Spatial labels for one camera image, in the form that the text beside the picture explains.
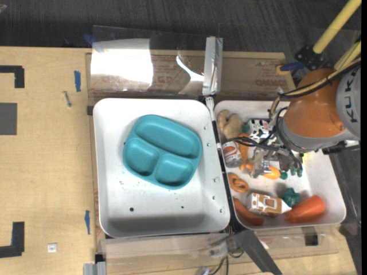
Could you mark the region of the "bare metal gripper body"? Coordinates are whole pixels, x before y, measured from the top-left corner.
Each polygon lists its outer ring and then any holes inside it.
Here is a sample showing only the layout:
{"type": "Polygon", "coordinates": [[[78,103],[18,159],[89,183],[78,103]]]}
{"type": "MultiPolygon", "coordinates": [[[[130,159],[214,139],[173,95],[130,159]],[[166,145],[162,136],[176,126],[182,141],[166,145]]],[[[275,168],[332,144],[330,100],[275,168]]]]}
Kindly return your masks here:
{"type": "Polygon", "coordinates": [[[294,168],[294,159],[291,152],[280,144],[274,144],[275,149],[266,153],[266,159],[270,162],[277,162],[281,171],[288,171],[294,168]]]}

